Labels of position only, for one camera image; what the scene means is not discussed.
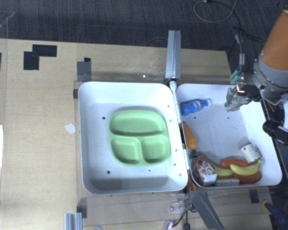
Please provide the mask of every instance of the yellow banana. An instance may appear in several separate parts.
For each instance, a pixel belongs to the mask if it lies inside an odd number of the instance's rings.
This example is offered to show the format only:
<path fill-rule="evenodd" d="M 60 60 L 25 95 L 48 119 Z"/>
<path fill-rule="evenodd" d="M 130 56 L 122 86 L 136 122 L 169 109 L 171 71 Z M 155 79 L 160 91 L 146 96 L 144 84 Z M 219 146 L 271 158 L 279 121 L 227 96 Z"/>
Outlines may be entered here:
<path fill-rule="evenodd" d="M 215 170 L 217 178 L 226 178 L 226 177 L 231 177 L 233 175 L 233 171 L 231 169 L 223 169 L 212 162 L 210 162 L 211 167 Z"/>
<path fill-rule="evenodd" d="M 249 165 L 248 167 L 241 167 L 236 164 L 231 164 L 230 169 L 238 175 L 244 175 L 244 176 L 249 176 L 253 175 L 258 171 L 259 164 L 261 163 L 261 160 L 257 160 L 256 163 Z"/>

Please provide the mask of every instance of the table surface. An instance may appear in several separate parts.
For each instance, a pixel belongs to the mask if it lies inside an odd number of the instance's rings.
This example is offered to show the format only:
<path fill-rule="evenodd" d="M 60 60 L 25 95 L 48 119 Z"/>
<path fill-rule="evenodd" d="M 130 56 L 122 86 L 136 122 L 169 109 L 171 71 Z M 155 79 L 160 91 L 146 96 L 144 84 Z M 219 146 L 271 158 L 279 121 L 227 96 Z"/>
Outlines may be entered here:
<path fill-rule="evenodd" d="M 57 45 L 57 56 L 40 57 L 39 70 L 24 70 L 24 51 L 32 51 L 33 44 Z M 75 213 L 78 204 L 76 138 L 64 128 L 75 125 L 72 93 L 77 61 L 91 58 L 94 73 L 116 74 L 129 69 L 132 73 L 140 70 L 142 74 L 165 69 L 167 50 L 0 39 L 0 52 L 1 66 L 7 64 L 6 71 L 3 68 L 0 73 L 0 91 L 5 92 L 0 95 L 0 103 L 5 102 L 5 109 L 0 109 L 0 116 L 4 117 L 0 230 L 63 229 L 64 214 Z M 225 82 L 230 75 L 225 52 L 206 50 L 183 49 L 181 72 L 197 82 L 213 83 Z M 260 194 L 262 199 L 269 197 L 267 190 Z M 152 215 L 154 211 L 149 213 L 149 209 L 160 207 L 163 199 L 151 201 L 142 208 L 141 204 L 133 208 L 120 204 L 119 200 L 115 207 L 103 204 L 108 200 L 106 197 L 91 197 L 91 200 L 96 214 L 90 222 L 94 224 L 94 219 L 103 218 L 100 221 L 103 230 L 157 230 L 165 223 L 161 213 L 147 222 L 141 212 L 134 210 L 141 209 L 142 213 L 145 210 L 145 214 Z M 222 212 L 219 216 L 226 229 L 272 229 L 270 218 L 260 204 L 251 204 L 245 195 L 236 194 L 231 202 L 213 195 L 210 200 L 217 213 Z M 198 213 L 189 217 L 192 229 L 206 229 Z"/>

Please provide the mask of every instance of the sausage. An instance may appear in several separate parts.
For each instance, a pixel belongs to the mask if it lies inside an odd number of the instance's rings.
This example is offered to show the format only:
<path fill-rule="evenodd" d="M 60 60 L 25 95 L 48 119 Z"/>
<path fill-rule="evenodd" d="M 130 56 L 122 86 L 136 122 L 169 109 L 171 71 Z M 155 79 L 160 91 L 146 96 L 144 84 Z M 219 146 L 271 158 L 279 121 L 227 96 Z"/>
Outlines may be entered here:
<path fill-rule="evenodd" d="M 194 135 L 192 134 L 192 131 L 190 130 L 190 128 L 187 126 L 185 122 L 182 122 L 182 124 L 183 124 L 184 136 L 186 138 L 187 148 L 189 148 L 190 150 L 196 149 L 197 142 L 196 142 Z"/>
<path fill-rule="evenodd" d="M 261 174 L 259 171 L 249 176 L 234 174 L 234 178 L 238 179 L 240 181 L 240 184 L 251 184 L 258 182 L 261 179 Z"/>
<path fill-rule="evenodd" d="M 247 161 L 241 159 L 224 159 L 221 161 L 220 165 L 222 168 L 228 168 L 231 164 L 236 164 L 241 167 L 248 167 Z"/>

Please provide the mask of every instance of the white tape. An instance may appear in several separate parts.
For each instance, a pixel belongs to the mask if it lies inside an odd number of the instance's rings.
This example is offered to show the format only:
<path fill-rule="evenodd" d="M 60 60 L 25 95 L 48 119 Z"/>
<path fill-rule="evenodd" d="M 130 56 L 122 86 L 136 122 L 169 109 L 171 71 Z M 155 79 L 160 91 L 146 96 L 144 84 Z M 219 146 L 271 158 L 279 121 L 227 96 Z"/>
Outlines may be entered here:
<path fill-rule="evenodd" d="M 64 128 L 66 128 L 70 135 L 76 132 L 76 128 L 73 124 L 65 125 Z"/>

